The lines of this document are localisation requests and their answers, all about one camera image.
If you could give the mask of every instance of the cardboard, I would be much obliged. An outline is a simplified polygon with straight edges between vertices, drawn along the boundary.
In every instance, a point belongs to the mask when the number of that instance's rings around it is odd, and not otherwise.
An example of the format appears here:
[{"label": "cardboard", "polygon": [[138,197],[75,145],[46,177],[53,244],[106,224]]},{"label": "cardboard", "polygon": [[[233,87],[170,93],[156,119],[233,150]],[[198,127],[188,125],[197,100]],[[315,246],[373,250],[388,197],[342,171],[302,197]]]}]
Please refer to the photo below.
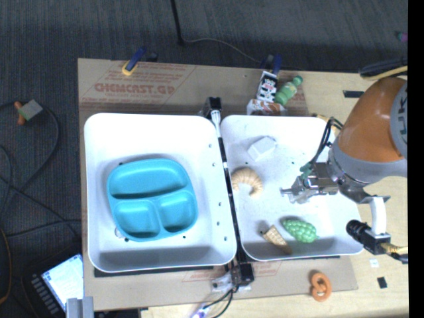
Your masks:
[{"label": "cardboard", "polygon": [[[81,200],[85,295],[95,310],[200,303],[211,293],[211,280],[225,270],[194,270],[114,277],[95,277],[87,256],[87,190],[83,124],[98,112],[196,114],[207,97],[220,97],[223,116],[246,114],[262,70],[177,64],[140,63],[131,76],[121,73],[124,61],[78,60],[81,145]],[[297,72],[280,72],[288,81]],[[305,96],[298,93],[286,105],[290,115],[308,115]],[[333,291],[358,288],[349,257],[254,262],[251,290],[235,299],[309,293],[310,274],[318,270],[331,280]]]}]

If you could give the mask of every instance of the table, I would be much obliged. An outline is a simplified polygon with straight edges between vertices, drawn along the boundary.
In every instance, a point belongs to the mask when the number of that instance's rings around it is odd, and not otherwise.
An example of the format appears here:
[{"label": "table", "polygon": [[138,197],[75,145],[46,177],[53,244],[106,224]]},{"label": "table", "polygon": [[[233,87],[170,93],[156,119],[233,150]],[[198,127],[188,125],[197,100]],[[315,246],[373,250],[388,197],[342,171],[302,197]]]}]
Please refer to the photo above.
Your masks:
[{"label": "table", "polygon": [[[85,295],[93,297],[95,310],[148,307],[143,317],[190,317],[202,301],[211,300],[210,280],[224,270],[172,272],[98,278],[87,256],[87,194],[83,124],[98,112],[195,114],[206,97],[221,97],[223,116],[246,114],[262,70],[178,64],[141,63],[132,78],[123,77],[122,62],[79,59],[79,121],[81,138],[81,205]],[[334,116],[345,121],[357,99],[343,90],[364,91],[372,81],[358,74],[280,72],[288,80],[300,74],[301,91],[288,109]],[[387,231],[394,244],[407,245],[407,180],[390,177],[366,188],[371,194],[390,195]],[[363,221],[371,222],[367,205],[359,208]],[[335,291],[324,303],[308,294],[308,274],[328,275]],[[252,291],[236,293],[225,317],[385,317],[409,313],[408,265],[364,251],[339,259],[288,260],[261,263]],[[381,289],[377,278],[384,277]]]}]

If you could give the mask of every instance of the orange object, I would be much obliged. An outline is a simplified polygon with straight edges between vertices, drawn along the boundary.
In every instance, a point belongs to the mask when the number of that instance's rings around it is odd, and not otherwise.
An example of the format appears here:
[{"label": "orange object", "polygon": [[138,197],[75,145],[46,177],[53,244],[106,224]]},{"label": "orange object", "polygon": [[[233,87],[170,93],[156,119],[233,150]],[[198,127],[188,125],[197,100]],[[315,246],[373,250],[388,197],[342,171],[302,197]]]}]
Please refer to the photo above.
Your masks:
[{"label": "orange object", "polygon": [[331,295],[330,279],[324,273],[315,273],[311,278],[311,294],[316,301],[325,301]]},{"label": "orange object", "polygon": [[390,113],[395,96],[405,83],[404,79],[388,77],[365,91],[339,134],[339,147],[344,153],[367,162],[403,159],[390,132]]},{"label": "orange object", "polygon": [[[15,109],[20,109],[23,105],[20,101],[16,101],[14,104]],[[19,118],[18,118],[18,125],[24,125],[25,124],[25,118],[20,114],[19,114]]]}]

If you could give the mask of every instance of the blue plate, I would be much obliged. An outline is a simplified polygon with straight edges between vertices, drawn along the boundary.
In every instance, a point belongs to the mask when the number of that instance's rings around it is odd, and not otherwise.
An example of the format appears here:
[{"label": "blue plate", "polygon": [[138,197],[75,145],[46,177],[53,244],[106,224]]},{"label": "blue plate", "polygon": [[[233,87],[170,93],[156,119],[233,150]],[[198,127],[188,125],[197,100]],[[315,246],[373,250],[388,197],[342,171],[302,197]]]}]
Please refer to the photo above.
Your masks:
[{"label": "blue plate", "polygon": [[171,237],[197,221],[190,178],[170,159],[119,165],[107,178],[107,197],[118,230],[131,240]]}]

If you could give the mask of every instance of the croissant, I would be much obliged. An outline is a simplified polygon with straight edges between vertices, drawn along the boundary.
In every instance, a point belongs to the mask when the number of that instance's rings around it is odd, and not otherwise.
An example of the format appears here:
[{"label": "croissant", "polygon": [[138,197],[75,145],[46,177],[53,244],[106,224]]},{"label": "croissant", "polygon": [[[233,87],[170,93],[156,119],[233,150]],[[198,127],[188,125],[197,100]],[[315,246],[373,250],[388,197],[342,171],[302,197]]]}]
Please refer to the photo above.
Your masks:
[{"label": "croissant", "polygon": [[256,172],[250,168],[243,168],[238,170],[231,176],[231,184],[235,191],[239,190],[239,183],[252,186],[252,190],[250,191],[249,195],[253,198],[258,198],[264,189],[262,187],[262,180],[259,178]]}]

